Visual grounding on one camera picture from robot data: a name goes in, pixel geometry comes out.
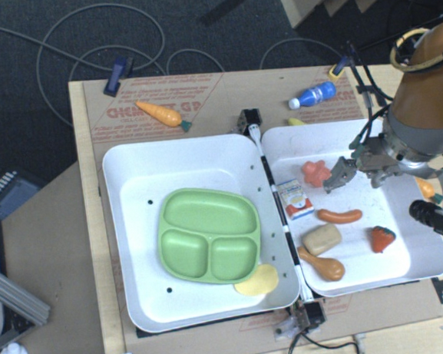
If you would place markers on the small white and blue carton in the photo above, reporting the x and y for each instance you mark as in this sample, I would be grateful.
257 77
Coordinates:
295 200

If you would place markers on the yellow flat round disc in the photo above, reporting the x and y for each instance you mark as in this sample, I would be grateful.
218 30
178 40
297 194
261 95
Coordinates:
259 282

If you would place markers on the orange sausage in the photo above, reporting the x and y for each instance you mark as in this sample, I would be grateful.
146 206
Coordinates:
340 216

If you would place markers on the yellow banana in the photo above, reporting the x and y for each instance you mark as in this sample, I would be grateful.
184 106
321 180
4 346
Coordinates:
297 121

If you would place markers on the brown chicken drumstick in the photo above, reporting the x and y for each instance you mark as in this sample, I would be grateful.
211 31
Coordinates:
327 268

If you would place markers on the brown cardboard board red print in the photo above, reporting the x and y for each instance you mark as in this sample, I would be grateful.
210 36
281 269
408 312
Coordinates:
214 96

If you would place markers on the pink flower-shaped biscuit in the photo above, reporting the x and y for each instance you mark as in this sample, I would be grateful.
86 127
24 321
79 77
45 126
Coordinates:
313 173

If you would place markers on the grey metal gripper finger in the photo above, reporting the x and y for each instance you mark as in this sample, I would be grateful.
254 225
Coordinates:
341 175
378 181

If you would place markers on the green divided plate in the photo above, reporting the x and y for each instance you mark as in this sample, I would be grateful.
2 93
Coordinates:
207 231

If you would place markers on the large orange carrot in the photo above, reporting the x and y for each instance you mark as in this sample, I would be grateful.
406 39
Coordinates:
160 114

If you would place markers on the black cylinder on white bracket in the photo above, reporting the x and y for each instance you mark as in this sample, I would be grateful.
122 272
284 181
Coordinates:
431 213

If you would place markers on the thin black and white rod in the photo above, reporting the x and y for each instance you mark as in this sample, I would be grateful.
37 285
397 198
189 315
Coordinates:
285 220

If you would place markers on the beige bread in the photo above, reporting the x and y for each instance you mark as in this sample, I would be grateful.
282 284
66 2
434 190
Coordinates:
322 239

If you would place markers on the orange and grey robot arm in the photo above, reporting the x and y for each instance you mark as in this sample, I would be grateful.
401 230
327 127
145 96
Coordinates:
423 85

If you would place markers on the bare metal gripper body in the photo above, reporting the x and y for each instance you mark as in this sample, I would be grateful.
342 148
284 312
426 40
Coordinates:
381 156

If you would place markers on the red strawberry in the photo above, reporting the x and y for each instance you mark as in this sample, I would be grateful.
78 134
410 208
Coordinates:
382 240

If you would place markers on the blue bottle with white cap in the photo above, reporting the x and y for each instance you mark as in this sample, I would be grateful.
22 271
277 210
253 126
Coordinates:
316 94

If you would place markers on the small orange carrot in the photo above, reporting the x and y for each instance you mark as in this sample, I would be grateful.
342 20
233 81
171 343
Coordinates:
426 188

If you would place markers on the white plastic tray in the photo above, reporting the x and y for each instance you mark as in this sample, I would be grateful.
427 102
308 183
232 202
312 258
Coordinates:
376 274
141 233

